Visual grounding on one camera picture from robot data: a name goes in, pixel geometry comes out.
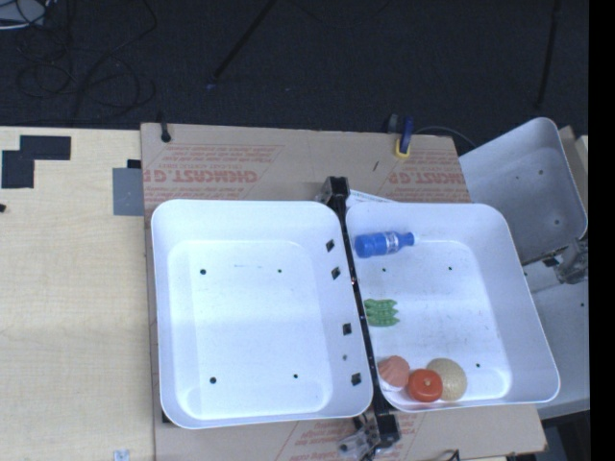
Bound brown cardboard board red print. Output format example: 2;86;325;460
139;122;549;461

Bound blue plastic bottle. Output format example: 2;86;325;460
354;230;416;259

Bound thin black rod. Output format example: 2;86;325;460
334;194;388;417

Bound white plastic tray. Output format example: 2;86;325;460
150;198;375;430
344;202;562;413

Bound green pea pods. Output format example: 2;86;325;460
363;298;401;328

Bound red tomato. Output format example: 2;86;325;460
407;368;444;403

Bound beige round bun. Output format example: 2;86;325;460
426;357;469;401

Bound black block with wires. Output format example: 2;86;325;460
374;413;402;448
316;176;350;206

